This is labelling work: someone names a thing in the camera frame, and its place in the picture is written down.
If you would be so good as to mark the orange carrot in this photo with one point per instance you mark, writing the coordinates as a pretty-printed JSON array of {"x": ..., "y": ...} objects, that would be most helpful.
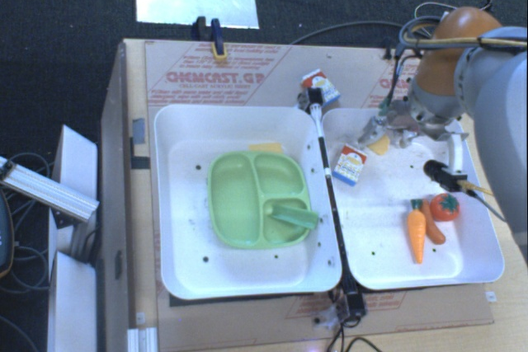
[{"x": 416, "y": 231}]

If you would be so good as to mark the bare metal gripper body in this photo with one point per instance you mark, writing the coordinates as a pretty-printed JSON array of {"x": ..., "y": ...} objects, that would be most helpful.
[{"x": 406, "y": 120}]

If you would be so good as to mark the black cylinder on white bracket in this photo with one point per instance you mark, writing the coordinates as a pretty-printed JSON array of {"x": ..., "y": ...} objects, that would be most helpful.
[{"x": 443, "y": 173}]

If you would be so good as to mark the green divided plate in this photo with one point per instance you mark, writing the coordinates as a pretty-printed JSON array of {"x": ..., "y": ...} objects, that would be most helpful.
[{"x": 233, "y": 198}]

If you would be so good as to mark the yellow cheese wedge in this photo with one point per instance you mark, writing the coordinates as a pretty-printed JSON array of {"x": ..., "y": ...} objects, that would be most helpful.
[{"x": 380, "y": 146}]

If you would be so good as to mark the white plastic tray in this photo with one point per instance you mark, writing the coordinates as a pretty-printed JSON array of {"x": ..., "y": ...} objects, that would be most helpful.
[
  {"x": 185, "y": 259},
  {"x": 383, "y": 251}
]

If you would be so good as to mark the thin black and white rod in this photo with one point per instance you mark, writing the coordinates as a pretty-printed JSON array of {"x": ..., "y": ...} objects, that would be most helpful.
[{"x": 332, "y": 193}]

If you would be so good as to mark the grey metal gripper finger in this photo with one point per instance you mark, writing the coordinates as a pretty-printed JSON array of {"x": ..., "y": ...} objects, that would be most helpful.
[
  {"x": 405, "y": 138},
  {"x": 371, "y": 131}
]

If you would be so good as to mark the orange sausage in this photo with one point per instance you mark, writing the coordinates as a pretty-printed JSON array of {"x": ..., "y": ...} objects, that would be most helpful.
[{"x": 435, "y": 233}]

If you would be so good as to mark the brown cardboard board red print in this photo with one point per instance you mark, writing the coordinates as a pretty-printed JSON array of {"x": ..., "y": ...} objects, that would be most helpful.
[{"x": 247, "y": 74}]

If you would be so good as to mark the small white blue orange carton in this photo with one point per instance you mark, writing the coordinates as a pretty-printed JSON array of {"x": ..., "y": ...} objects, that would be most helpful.
[
  {"x": 350, "y": 165},
  {"x": 323, "y": 85}
]

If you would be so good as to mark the green plastic scoop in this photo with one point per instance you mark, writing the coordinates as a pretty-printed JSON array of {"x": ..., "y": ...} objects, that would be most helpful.
[{"x": 297, "y": 216}]

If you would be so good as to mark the yellow cheese slice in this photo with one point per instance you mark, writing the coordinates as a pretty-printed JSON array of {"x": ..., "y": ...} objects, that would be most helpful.
[{"x": 264, "y": 147}]

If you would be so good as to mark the red tomato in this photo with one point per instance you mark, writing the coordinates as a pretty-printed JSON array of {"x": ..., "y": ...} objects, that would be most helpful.
[{"x": 445, "y": 208}]

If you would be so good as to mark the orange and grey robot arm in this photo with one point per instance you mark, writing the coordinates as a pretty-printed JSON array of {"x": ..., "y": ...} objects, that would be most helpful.
[{"x": 491, "y": 95}]

